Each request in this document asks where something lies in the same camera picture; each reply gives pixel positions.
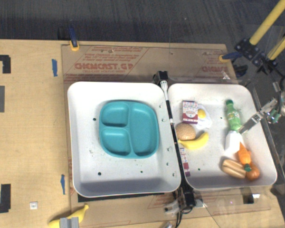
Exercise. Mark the thin black and white rod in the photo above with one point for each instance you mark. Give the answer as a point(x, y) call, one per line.
point(169, 108)

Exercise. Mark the white bottle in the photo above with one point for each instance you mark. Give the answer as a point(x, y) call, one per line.
point(232, 140)

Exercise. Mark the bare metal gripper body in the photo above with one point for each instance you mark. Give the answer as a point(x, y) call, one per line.
point(269, 107)

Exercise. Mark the brown round bread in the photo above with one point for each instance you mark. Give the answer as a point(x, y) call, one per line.
point(185, 131)

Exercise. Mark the brown cardboard board red print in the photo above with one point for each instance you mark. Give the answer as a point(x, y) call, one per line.
point(109, 65)

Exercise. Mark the green bottle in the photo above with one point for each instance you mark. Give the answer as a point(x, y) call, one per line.
point(233, 116)

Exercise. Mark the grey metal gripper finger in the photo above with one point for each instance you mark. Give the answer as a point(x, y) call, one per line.
point(250, 123)

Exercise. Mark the white plastic tray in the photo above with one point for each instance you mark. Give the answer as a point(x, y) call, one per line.
point(213, 155)
point(85, 151)

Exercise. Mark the orange round fruit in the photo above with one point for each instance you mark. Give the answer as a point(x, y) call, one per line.
point(253, 174)

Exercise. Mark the blue divided plate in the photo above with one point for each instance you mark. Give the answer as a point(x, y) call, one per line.
point(142, 127)

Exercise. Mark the white and yellow fried egg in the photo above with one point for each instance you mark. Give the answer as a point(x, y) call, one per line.
point(205, 123)

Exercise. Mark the red and white carton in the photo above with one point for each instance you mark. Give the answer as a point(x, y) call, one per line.
point(190, 113)

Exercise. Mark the tan hot dog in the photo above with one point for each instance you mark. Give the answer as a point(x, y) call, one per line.
point(232, 168)

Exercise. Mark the yellow banana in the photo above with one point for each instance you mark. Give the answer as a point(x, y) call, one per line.
point(197, 144)
point(78, 214)

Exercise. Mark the orange carrot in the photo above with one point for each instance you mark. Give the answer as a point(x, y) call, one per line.
point(244, 156)

